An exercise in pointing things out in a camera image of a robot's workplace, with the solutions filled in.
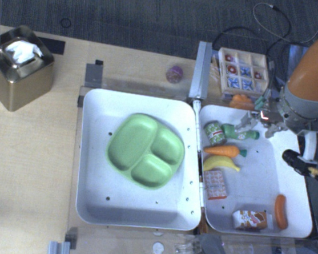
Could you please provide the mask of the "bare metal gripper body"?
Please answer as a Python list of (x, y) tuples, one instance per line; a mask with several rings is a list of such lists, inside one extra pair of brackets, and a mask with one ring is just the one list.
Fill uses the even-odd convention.
[(262, 123), (265, 123), (269, 128), (299, 133), (302, 130), (310, 130), (311, 123), (316, 120), (316, 117), (305, 116), (290, 106), (273, 103), (265, 103), (262, 106), (260, 117)]

